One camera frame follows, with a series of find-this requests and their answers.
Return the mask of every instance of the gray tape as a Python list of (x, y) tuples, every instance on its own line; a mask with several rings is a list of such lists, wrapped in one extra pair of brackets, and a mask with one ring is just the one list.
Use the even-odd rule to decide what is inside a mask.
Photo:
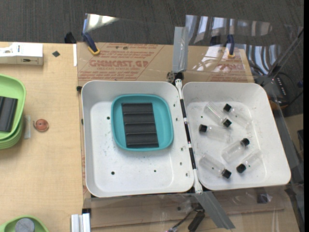
[(235, 228), (234, 224), (211, 191), (206, 191), (202, 194), (195, 194), (194, 197), (218, 228), (225, 228), (227, 230)]
[(187, 69), (188, 45), (188, 28), (175, 27), (172, 68), (174, 73), (184, 72)]

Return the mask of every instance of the small black square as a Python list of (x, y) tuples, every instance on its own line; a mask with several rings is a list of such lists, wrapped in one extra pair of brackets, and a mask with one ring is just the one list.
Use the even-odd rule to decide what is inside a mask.
[(58, 53), (58, 51), (53, 52), (53, 55), (57, 58), (58, 56), (60, 56), (60, 53)]

